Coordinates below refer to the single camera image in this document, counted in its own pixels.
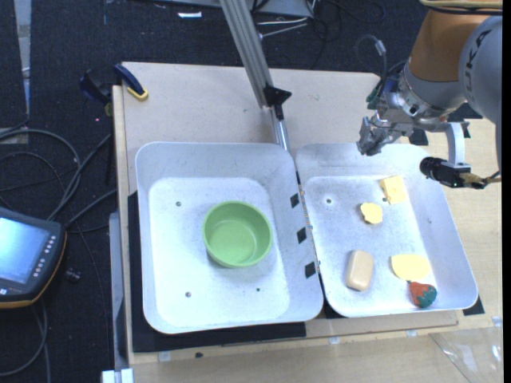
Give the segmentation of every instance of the yellow cheese slice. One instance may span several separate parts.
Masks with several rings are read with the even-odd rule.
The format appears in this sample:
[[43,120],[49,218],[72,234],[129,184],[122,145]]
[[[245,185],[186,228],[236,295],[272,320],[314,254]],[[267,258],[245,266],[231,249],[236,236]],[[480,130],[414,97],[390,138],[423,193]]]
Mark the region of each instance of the yellow cheese slice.
[[394,273],[405,281],[418,281],[431,271],[428,259],[417,254],[393,255],[390,257],[390,264]]
[[378,224],[383,221],[382,207],[376,203],[362,203],[360,211],[368,223]]
[[380,180],[380,186],[390,204],[401,203],[406,200],[405,184],[401,176],[391,176]]

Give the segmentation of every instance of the yellow butter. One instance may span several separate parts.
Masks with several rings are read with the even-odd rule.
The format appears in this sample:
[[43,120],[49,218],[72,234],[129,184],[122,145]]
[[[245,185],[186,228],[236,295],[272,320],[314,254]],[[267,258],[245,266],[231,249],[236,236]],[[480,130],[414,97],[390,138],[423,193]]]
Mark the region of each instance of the yellow butter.
[[390,204],[401,203],[406,200],[405,184],[401,176],[391,176],[380,180],[380,186]]
[[346,271],[346,285],[354,290],[366,290],[373,278],[374,259],[371,254],[362,250],[354,250]]
[[378,224],[383,221],[382,207],[376,203],[362,203],[360,211],[368,223]]
[[393,255],[390,257],[390,265],[394,273],[405,281],[418,281],[431,271],[428,259],[417,254]]

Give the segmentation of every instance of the yellow sponge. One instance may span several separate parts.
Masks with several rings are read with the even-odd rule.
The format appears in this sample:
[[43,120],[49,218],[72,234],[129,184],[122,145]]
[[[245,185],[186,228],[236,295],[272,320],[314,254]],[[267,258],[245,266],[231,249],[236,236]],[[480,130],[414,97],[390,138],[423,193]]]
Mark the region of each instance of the yellow sponge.
[[401,176],[391,176],[380,180],[380,186],[390,204],[401,203],[406,200],[405,184]]

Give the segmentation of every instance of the yellow clamp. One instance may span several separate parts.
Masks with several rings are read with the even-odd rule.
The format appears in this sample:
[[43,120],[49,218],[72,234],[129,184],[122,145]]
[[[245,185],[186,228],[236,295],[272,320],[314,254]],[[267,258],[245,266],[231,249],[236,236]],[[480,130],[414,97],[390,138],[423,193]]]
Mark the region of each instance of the yellow clamp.
[[138,99],[139,101],[145,101],[148,97],[149,97],[149,91],[142,87],[144,92],[142,94],[138,94],[136,93],[133,89],[131,89],[130,87],[128,87],[128,92],[131,93],[136,99]]

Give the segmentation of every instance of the handheld monitor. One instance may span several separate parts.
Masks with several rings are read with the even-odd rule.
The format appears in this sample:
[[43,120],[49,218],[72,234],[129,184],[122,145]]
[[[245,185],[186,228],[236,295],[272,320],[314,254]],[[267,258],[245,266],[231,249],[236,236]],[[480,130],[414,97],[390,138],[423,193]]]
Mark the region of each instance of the handheld monitor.
[[0,309],[36,302],[57,272],[64,227],[0,207]]

